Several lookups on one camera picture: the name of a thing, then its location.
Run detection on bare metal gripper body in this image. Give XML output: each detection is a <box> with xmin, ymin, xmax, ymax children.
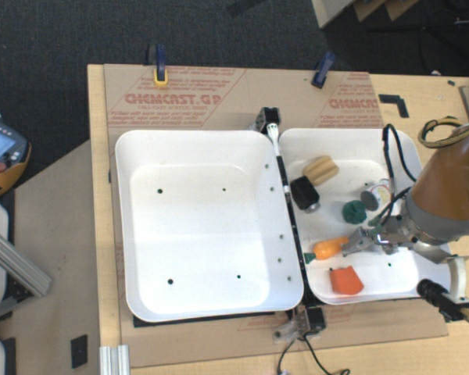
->
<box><xmin>371</xmin><ymin>214</ymin><xmax>455</xmax><ymax>266</ymax></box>

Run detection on green broccoli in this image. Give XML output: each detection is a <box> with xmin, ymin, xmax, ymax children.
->
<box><xmin>342</xmin><ymin>200</ymin><xmax>368</xmax><ymax>225</ymax></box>

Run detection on orange carrot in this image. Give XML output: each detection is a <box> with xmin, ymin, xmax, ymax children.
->
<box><xmin>303</xmin><ymin>236</ymin><xmax>350</xmax><ymax>265</ymax></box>

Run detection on orange pizza slice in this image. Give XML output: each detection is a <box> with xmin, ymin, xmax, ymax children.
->
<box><xmin>328</xmin><ymin>265</ymin><xmax>365</xmax><ymax>297</ymax></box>

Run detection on white can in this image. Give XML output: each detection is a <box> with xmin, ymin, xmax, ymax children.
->
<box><xmin>360</xmin><ymin>177</ymin><xmax>394</xmax><ymax>212</ymax></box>

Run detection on black can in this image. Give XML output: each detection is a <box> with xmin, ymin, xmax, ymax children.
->
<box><xmin>289</xmin><ymin>175</ymin><xmax>322</xmax><ymax>213</ymax></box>

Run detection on white plastic tray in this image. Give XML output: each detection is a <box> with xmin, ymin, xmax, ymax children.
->
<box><xmin>114</xmin><ymin>129</ymin><xmax>306</xmax><ymax>323</ymax></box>
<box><xmin>277</xmin><ymin>127</ymin><xmax>453</xmax><ymax>306</ymax></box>

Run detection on beige ridged bread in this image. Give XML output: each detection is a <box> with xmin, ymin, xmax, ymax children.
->
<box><xmin>302</xmin><ymin>155</ymin><xmax>340</xmax><ymax>186</ymax></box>

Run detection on thin black and white rod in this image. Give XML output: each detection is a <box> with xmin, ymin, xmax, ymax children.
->
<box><xmin>266</xmin><ymin>122</ymin><xmax>312</xmax><ymax>288</ymax></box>

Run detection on brown cardboard board red print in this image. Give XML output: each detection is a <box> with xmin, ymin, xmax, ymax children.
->
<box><xmin>103</xmin><ymin>63</ymin><xmax>450</xmax><ymax>369</ymax></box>

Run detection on black cylinder on white bracket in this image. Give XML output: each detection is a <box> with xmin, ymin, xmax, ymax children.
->
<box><xmin>416</xmin><ymin>255</ymin><xmax>469</xmax><ymax>323</ymax></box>

